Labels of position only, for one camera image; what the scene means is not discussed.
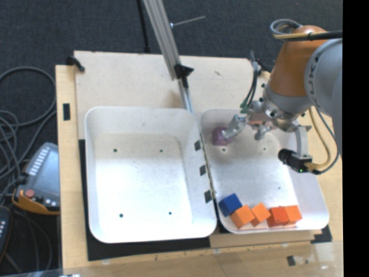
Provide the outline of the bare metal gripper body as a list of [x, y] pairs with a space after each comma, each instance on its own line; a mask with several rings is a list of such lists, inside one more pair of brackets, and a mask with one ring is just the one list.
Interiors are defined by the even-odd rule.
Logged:
[[253, 100], [244, 105], [247, 123], [251, 126], [278, 128], [284, 132], [293, 132], [298, 126], [296, 121], [300, 111], [285, 111], [269, 100]]

